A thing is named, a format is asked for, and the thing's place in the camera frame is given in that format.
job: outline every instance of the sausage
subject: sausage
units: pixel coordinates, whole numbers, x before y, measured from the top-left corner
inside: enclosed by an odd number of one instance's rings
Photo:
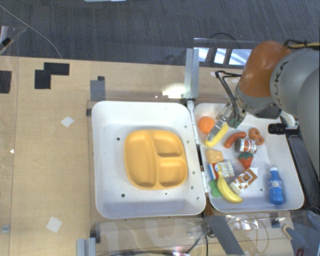
[[[224,143],[224,147],[227,149],[231,147],[231,145],[238,139],[238,138],[245,138],[247,134],[244,131],[240,131],[237,133],[232,134]]]

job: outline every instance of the orange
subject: orange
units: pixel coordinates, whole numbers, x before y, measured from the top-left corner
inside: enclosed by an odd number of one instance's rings
[[[214,127],[215,123],[216,122],[212,118],[205,116],[200,119],[198,126],[201,132],[208,134]]]

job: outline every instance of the corn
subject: corn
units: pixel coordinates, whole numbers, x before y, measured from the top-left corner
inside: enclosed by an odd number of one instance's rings
[[[204,141],[204,145],[205,145],[206,147],[208,147],[208,148],[211,148],[211,147],[213,147],[214,145],[216,145],[217,142],[220,141],[220,140],[223,138],[223,136],[225,136],[225,134],[226,134],[227,131],[228,131],[228,128],[229,128],[228,124],[227,124],[227,123],[224,123],[223,126],[222,126],[222,128],[221,128],[221,130],[216,134],[216,136],[214,136],[213,140],[212,140],[212,141],[209,141],[209,140],[206,139],[206,140]]]

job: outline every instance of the yellow divided plate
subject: yellow divided plate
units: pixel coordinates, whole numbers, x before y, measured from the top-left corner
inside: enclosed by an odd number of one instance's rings
[[[188,165],[180,138],[166,130],[136,130],[124,142],[125,170],[139,189],[162,190],[183,184]]]

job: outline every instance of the water bottle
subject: water bottle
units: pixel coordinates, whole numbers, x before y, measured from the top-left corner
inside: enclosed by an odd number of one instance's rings
[[[278,168],[270,168],[271,178],[269,180],[270,202],[274,205],[280,205],[284,202],[282,195],[282,181],[278,177]]]

